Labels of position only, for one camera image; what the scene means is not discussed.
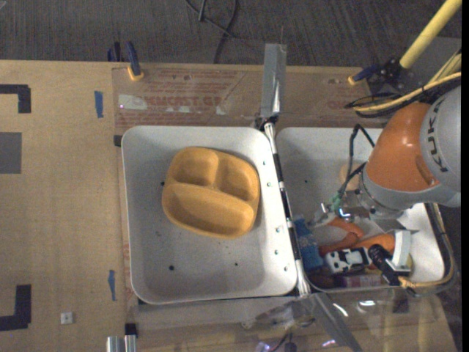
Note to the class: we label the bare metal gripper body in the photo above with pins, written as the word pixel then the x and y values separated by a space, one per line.
pixel 357 204

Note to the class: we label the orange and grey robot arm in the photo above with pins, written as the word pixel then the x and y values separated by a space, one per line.
pixel 403 149

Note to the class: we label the orange curved toy sausage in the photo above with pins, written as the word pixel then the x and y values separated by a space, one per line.
pixel 350 226

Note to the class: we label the orange carrot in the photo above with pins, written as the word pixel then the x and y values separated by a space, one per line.
pixel 379 241

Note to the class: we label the white and black carton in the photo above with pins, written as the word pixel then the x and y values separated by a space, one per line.
pixel 348 259

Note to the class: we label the white plastic tray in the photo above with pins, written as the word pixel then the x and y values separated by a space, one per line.
pixel 205 270
pixel 315 167

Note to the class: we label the blue packet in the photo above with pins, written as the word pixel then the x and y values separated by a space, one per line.
pixel 309 248

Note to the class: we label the purple packet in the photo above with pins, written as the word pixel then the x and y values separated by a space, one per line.
pixel 361 281

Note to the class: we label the dark brown round toy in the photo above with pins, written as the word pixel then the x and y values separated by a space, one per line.
pixel 322 279

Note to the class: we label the orange divided plate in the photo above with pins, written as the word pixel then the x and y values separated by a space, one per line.
pixel 209 204

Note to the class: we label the black cylinder on white bracket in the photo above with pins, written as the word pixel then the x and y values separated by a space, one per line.
pixel 384 264

